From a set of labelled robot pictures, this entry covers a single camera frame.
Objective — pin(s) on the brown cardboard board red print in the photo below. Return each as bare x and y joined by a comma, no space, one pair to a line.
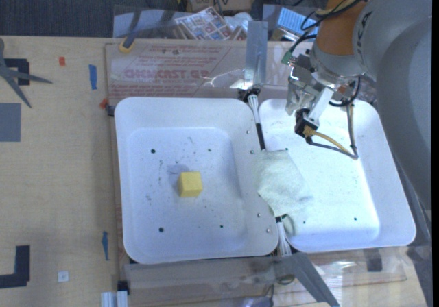
164,72

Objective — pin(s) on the black cylinder on white bracket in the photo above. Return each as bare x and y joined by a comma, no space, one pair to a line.
307,124

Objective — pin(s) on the white plastic tray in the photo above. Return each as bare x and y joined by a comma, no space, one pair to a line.
343,189
192,216

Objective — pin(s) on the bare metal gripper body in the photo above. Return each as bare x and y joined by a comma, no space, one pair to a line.
308,77

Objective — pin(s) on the yellow cube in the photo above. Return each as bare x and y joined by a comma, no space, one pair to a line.
189,184

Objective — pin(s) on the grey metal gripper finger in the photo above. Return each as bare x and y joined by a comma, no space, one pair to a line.
303,100
291,101

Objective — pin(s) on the white cloth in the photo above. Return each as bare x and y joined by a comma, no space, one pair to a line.
281,182

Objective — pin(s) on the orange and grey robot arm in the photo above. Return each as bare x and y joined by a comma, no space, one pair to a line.
394,59

